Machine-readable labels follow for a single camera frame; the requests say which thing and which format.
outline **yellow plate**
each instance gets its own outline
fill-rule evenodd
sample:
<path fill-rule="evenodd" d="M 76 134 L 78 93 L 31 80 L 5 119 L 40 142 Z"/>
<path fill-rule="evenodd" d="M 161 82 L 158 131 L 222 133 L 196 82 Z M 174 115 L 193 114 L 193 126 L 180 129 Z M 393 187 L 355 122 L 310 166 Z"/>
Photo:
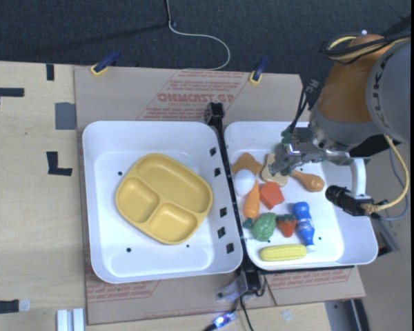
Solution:
<path fill-rule="evenodd" d="M 148 154 L 129 170 L 115 196 L 120 214 L 166 244 L 189 239 L 213 203 L 207 182 L 164 154 Z"/>

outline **white tray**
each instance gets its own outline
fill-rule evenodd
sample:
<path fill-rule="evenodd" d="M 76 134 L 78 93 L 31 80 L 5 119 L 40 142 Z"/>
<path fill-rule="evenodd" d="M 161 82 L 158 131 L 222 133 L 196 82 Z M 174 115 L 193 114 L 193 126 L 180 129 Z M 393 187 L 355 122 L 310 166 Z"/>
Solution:
<path fill-rule="evenodd" d="M 182 244 L 166 245 L 148 237 L 115 205 L 123 175 L 150 153 L 172 157 L 212 188 L 210 212 Z M 187 121 L 98 121 L 83 132 L 83 159 L 90 258 L 99 278 L 125 283 L 225 273 L 239 267 L 242 245 L 217 136 L 210 127 Z"/>
<path fill-rule="evenodd" d="M 264 165 L 265 156 L 274 153 L 275 146 L 282 140 L 281 132 L 288 122 L 236 122 L 230 124 L 225 131 L 228 159 L 230 165 L 244 152 L 248 152 Z M 270 245 L 302 243 L 295 233 L 285 238 L 276 229 L 270 242 L 261 242 L 253 238 L 251 231 L 244 230 L 246 249 L 250 260 L 264 270 L 291 270 L 304 268 L 327 268 L 344 265 L 360 265 L 370 263 L 377 256 L 377 241 L 371 220 L 368 217 L 352 217 L 334 206 L 325 198 L 325 190 L 329 185 L 351 187 L 351 170 L 349 166 L 336 166 L 330 162 L 308 163 L 302 166 L 305 173 L 316 174 L 323 178 L 325 187 L 321 192 L 308 192 L 295 178 L 288 178 L 288 183 L 281 190 L 285 201 L 268 210 L 261 203 L 260 212 L 276 214 L 292 213 L 291 206 L 298 201 L 306 201 L 310 205 L 310 214 L 315 224 L 314 242 L 316 251 L 298 260 L 282 262 L 266 262 L 259 257 L 259 251 Z M 244 198 L 237 196 L 239 211 L 244 206 Z"/>

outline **cardboard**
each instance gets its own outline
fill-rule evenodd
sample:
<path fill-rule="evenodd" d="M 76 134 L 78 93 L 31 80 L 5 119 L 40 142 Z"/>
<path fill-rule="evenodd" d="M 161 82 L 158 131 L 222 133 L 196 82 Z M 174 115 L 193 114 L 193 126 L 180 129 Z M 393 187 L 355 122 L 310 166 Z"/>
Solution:
<path fill-rule="evenodd" d="M 221 102 L 224 127 L 235 121 L 290 121 L 302 90 L 296 74 L 264 74 L 257 86 L 250 73 L 111 67 L 94 77 L 89 67 L 74 67 L 77 140 L 88 324 L 225 312 L 216 290 L 234 273 L 112 285 L 99 280 L 90 264 L 83 175 L 84 128 L 99 120 L 203 121 L 210 102 Z M 306 112 L 299 119 L 306 121 Z M 357 268 L 285 272 L 266 276 L 268 292 L 246 301 L 247 308 L 312 303 L 365 295 Z"/>

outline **egg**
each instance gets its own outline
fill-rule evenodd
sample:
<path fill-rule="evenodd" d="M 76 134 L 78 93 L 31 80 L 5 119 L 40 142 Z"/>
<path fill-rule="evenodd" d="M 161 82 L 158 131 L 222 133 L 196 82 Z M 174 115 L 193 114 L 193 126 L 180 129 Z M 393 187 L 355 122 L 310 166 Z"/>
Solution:
<path fill-rule="evenodd" d="M 256 182 L 256 176 L 251 170 L 241 169 L 235 174 L 233 184 L 235 186 L 235 192 L 239 196 L 247 195 L 253 188 Z"/>

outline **blue and yellow clamp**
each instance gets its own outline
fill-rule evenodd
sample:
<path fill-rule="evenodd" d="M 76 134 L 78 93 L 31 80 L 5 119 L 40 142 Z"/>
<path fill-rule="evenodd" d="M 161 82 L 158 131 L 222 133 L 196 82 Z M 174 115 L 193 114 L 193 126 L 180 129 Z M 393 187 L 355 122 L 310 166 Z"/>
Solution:
<path fill-rule="evenodd" d="M 120 58 L 120 52 L 111 52 L 110 54 L 106 55 L 102 58 L 98 63 L 90 68 L 90 72 L 98 77 L 101 76 L 108 70 L 108 66 L 113 65 L 117 60 Z"/>
<path fill-rule="evenodd" d="M 263 56 L 261 60 L 259 60 L 259 63 L 256 64 L 255 69 L 250 74 L 250 78 L 248 79 L 250 83 L 254 86 L 259 85 L 259 83 L 262 80 L 262 72 L 264 71 L 264 68 L 266 67 L 268 62 L 268 57 Z"/>

